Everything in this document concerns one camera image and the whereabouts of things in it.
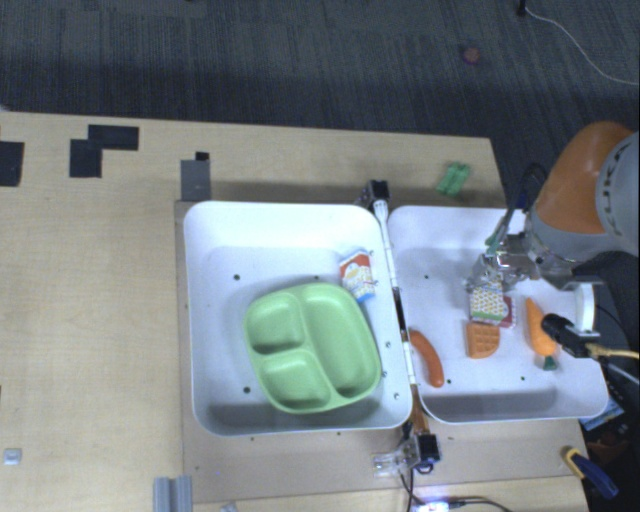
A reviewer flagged thin black and white rod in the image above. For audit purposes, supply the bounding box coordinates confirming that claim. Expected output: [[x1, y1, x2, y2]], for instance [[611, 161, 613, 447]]
[[372, 198, 430, 437]]

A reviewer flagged black cylinder on white bracket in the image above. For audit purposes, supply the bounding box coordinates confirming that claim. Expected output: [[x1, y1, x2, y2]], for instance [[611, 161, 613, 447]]
[[540, 281, 602, 359]]

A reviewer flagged green divided plate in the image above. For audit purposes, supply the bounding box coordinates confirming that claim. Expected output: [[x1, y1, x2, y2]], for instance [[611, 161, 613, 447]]
[[242, 282, 384, 416]]

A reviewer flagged orange sausage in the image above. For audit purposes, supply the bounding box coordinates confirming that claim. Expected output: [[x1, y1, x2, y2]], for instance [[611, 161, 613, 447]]
[[408, 327, 446, 389]]

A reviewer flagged white plastic tray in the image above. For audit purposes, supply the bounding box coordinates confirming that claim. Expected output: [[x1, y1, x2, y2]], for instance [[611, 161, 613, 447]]
[[386, 204, 612, 426], [182, 200, 414, 438]]

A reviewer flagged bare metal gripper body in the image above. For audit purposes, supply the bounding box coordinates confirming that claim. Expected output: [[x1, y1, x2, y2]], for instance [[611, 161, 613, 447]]
[[480, 233, 577, 291]]

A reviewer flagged green ribbed block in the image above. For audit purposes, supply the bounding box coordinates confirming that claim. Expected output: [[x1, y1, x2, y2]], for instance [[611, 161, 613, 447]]
[[435, 161, 473, 198]]

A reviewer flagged orange waffle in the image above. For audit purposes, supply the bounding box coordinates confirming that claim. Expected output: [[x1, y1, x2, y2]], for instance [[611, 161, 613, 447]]
[[464, 320, 502, 360]]

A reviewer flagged red and white small carton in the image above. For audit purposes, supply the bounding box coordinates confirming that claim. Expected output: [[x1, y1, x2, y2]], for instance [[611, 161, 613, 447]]
[[338, 247, 378, 304]]

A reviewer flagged orange carrot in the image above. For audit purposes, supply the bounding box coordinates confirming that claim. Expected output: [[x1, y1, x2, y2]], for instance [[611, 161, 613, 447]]
[[524, 297, 560, 372]]

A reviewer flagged yellow and green patterned carton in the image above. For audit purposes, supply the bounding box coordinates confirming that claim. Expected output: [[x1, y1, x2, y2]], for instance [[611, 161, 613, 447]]
[[468, 279, 506, 327]]

